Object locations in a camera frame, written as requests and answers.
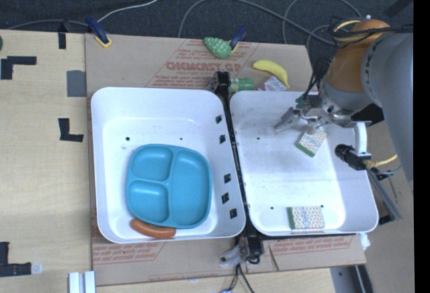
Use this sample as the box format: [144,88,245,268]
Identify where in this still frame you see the green grapes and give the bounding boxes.
[203,36,234,60]

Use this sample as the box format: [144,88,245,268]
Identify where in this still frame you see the yellow banana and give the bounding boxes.
[252,59,291,89]

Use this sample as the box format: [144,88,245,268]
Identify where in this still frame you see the green bottle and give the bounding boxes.
[229,77,255,94]

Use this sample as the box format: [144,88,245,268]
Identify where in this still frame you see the brown cardboard board red print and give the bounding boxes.
[83,32,368,286]

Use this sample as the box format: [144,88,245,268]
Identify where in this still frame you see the blue divided plate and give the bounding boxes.
[126,143,213,230]

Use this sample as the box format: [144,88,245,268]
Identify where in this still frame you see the white patterned packet green edge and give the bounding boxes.
[294,128,328,158]
[286,206,327,231]

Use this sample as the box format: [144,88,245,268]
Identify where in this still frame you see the orange sausage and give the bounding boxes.
[130,218,177,240]

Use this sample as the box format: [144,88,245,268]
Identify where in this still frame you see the black cylinder on white bracket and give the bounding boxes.
[335,122,372,171]

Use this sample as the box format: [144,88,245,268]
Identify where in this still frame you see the white plastic tray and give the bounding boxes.
[229,89,380,237]
[90,86,247,245]

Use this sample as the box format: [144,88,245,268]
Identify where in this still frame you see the black block with thin wires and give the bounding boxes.
[219,235,265,266]
[209,71,232,95]

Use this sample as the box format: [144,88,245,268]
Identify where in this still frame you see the thin black rod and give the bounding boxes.
[220,83,253,239]

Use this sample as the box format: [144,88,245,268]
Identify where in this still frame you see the pink and white packet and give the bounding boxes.
[257,75,287,92]

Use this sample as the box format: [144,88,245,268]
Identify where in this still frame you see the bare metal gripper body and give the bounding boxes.
[292,95,353,128]

